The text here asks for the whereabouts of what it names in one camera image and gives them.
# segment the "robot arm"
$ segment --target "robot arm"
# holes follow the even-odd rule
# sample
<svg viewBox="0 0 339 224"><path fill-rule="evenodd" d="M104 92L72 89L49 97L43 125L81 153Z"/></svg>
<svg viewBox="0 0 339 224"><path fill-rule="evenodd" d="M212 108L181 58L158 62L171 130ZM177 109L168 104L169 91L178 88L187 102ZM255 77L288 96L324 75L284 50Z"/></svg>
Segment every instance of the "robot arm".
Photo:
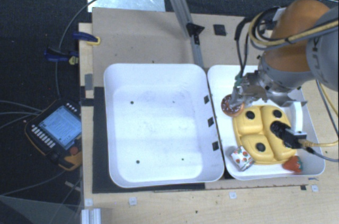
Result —
<svg viewBox="0 0 339 224"><path fill-rule="evenodd" d="M289 106L294 100L288 93L312 79L338 91L338 25L314 33L310 39L288 40L334 20L338 20L338 7L330 10L316 0L297 0L289 5L271 35L272 41L278 38L288 43L263 52L258 70L238 80L232 94L223 99L224 113L235 117L260 98Z"/></svg>

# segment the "small round object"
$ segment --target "small round object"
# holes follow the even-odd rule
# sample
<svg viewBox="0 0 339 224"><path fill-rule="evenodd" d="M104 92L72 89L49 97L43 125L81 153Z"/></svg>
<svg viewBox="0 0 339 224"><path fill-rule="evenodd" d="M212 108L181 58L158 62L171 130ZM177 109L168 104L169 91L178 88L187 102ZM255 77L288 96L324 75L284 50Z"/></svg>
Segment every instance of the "small round object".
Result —
<svg viewBox="0 0 339 224"><path fill-rule="evenodd" d="M273 111L273 115L274 115L277 119L279 119L279 118L282 117L282 113L281 113L279 110L274 110L274 111Z"/></svg>
<svg viewBox="0 0 339 224"><path fill-rule="evenodd" d="M250 120L254 119L255 118L255 115L252 111L247 111L246 112L246 117Z"/></svg>
<svg viewBox="0 0 339 224"><path fill-rule="evenodd" d="M237 105L235 107L230 107L229 106L229 100L231 99L231 95L227 95L225 96L222 101L221 101L221 109L223 111L223 113L225 113L226 115L230 116L230 117L236 117L239 114L242 113L245 104L242 103L241 105Z"/></svg>
<svg viewBox="0 0 339 224"><path fill-rule="evenodd" d="M69 149L70 154L72 155L76 155L79 152L79 149L75 146L71 147L71 149Z"/></svg>
<svg viewBox="0 0 339 224"><path fill-rule="evenodd" d="M255 145L255 147L256 147L256 149L257 149L258 151L260 151L260 152L264 152L264 151L266 150L265 145L262 144L262 143L257 143L257 144Z"/></svg>

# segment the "black cable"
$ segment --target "black cable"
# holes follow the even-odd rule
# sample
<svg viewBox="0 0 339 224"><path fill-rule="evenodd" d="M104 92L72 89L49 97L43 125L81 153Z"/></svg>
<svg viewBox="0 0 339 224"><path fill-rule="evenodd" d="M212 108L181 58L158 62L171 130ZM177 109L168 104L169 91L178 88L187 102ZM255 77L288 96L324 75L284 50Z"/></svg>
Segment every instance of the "black cable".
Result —
<svg viewBox="0 0 339 224"><path fill-rule="evenodd" d="M248 36L248 33L247 33L247 35L246 35L246 40L245 40L245 48L244 48L244 67L243 67L242 75L244 74L244 70L245 70L246 63L247 63L247 56L248 56L248 39L249 39L249 36Z"/></svg>
<svg viewBox="0 0 339 224"><path fill-rule="evenodd" d="M253 28L254 28L254 31L256 30L258 32L258 35L264 39L264 40L267 40L267 41L272 41L272 40L276 40L276 39L271 39L271 38L268 38L268 37L265 37L263 35L263 33L260 31L260 25L261 25L261 22L263 21L264 18L266 18L269 14L272 14L272 13L276 13L278 9L280 9L281 7L278 7L278 6L275 6L275 7L272 7L272 8L269 8L268 10L264 11L260 16L259 18L256 20Z"/></svg>
<svg viewBox="0 0 339 224"><path fill-rule="evenodd" d="M243 76L245 65L246 65L246 62L243 63L242 56L241 56L241 53L240 53L240 43L239 43L240 35L242 33L242 30L243 30L245 24L249 23L252 19L253 18L251 18L251 17L243 18L242 21L240 23L238 23L237 28L235 30L234 40L236 42L237 55L238 55L238 60L239 60L239 64L240 64L240 74L239 74L240 78Z"/></svg>

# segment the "wooden table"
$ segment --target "wooden table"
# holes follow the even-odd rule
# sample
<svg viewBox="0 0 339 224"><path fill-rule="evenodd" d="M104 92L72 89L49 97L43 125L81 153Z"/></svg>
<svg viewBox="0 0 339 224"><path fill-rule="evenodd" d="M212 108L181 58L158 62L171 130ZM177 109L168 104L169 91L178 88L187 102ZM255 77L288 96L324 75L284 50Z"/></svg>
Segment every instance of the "wooden table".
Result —
<svg viewBox="0 0 339 224"><path fill-rule="evenodd" d="M205 68L237 65L233 37L242 18L196 14L192 17L196 24L206 27L200 35ZM216 36L213 24L224 24L227 36ZM93 24L81 23L79 30L94 31L102 40L99 46L79 43L81 86L87 99L93 98L95 86L103 86L102 73L110 64L193 63L189 40L183 38L173 13L97 8L93 11ZM249 65L257 65L258 54L250 49ZM319 142L334 141L336 134L315 82L306 83L302 89ZM329 93L338 106L338 93ZM336 223L339 219L338 163L332 162L326 162L325 171L313 178L220 180L197 191L93 194L90 105L82 106L82 127L85 206L101 208L102 223ZM324 148L323 153L338 158L338 147ZM137 204L130 205L130 198L137 198Z"/></svg>

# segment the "black carpet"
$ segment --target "black carpet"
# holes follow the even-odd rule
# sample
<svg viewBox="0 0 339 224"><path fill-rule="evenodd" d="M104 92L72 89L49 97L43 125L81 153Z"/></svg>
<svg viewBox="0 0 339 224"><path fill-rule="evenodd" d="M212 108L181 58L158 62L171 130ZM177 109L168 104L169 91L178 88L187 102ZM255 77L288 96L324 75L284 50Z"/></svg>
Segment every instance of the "black carpet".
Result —
<svg viewBox="0 0 339 224"><path fill-rule="evenodd" d="M274 5L287 5L294 0L187 0L192 13L251 16ZM55 64L44 59L47 46L58 48L61 35L86 0L0 0L0 100L18 102L45 109L56 98ZM325 3L333 7L332 2ZM171 11L171 5L165 0ZM83 12L66 34L62 50L77 50L70 33L78 22L89 22ZM59 64L62 96L79 99L78 68L66 62ZM0 103L0 113L27 111ZM0 115L0 127L19 118ZM0 194L42 182L62 172L31 146L24 136L25 120L0 129ZM66 172L46 185L11 194L13 197L48 202L61 202L70 190L64 182L75 183L79 169ZM66 203L77 204L79 194L73 192Z"/></svg>

